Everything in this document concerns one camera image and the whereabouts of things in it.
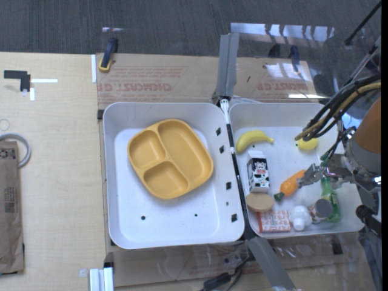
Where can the yellow lemon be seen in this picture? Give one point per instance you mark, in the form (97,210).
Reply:
(308,144)

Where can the white plastic tray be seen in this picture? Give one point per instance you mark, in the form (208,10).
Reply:
(291,159)
(169,220)

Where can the yellow banana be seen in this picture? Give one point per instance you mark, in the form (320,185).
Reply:
(250,139)

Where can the brown cardboard board red print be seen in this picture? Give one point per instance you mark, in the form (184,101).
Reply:
(157,80)

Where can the orange carrot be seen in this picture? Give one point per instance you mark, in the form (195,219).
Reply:
(289,185)

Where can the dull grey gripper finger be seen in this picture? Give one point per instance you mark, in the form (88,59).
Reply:
(315,169)
(309,180)

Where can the small can with grey lid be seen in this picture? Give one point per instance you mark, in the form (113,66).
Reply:
(322,209)

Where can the green plastic bottle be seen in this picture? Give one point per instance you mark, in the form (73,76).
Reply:
(331,192)

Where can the tan round biscuit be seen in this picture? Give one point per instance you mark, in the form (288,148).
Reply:
(259,202)

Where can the white cow print carton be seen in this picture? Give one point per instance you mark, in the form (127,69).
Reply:
(258,173)

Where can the brown paper bag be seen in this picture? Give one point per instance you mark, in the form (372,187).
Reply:
(10,211)

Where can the yellow divided plate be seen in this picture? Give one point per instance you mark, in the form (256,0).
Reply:
(171,158)

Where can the small white bottle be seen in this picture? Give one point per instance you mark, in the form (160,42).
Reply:
(300,217)

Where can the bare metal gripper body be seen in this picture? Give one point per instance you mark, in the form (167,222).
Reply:
(339,167)

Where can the orange and white packet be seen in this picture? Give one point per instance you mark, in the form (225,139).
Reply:
(274,221)

